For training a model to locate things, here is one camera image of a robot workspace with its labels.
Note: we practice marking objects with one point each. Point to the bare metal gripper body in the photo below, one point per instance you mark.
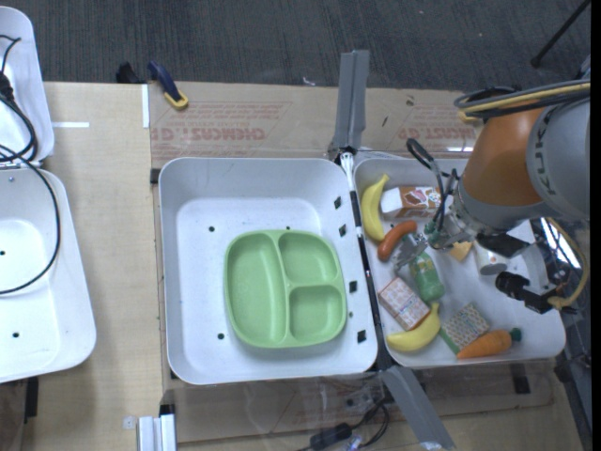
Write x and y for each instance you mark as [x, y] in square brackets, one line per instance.
[451, 233]

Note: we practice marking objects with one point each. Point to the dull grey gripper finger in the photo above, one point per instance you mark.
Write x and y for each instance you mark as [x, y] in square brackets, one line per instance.
[403, 256]
[416, 240]

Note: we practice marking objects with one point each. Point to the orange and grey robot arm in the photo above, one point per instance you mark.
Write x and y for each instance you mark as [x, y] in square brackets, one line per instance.
[512, 158]

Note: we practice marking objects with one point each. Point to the orange sausage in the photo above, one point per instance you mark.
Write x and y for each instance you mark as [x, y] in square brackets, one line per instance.
[394, 240]

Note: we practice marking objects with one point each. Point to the yellow cheese wedge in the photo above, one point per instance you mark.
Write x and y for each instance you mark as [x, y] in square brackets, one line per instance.
[461, 251]

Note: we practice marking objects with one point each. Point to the green plastic bottle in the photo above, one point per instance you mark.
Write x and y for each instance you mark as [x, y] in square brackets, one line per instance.
[428, 277]

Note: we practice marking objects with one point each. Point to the orange and white carton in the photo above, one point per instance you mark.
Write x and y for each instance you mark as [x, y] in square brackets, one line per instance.
[408, 202]

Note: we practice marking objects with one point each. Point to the small white can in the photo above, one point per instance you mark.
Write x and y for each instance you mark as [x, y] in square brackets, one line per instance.
[488, 260]

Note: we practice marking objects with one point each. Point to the pink and orange carton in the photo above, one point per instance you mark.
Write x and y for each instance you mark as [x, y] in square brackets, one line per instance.
[403, 303]

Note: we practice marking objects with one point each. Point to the yellow banana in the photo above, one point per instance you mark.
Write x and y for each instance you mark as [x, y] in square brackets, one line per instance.
[371, 205]
[418, 336]

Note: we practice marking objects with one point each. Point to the white plastic tray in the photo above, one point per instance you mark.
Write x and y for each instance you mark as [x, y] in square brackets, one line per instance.
[474, 289]
[197, 270]

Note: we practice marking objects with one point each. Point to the patterned packet with green edge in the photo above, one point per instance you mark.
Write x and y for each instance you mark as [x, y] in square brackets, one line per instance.
[466, 326]

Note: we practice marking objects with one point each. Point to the orange carrot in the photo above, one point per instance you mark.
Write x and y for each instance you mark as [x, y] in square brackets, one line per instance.
[488, 345]

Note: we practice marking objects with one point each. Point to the green divided plate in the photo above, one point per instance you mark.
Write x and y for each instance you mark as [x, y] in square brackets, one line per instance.
[286, 289]

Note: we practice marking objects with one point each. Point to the brown cardboard board red print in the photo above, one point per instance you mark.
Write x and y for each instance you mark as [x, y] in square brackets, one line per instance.
[291, 125]

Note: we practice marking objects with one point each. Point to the black cylinder on white bracket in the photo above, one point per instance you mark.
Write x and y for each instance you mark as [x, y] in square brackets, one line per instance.
[514, 285]

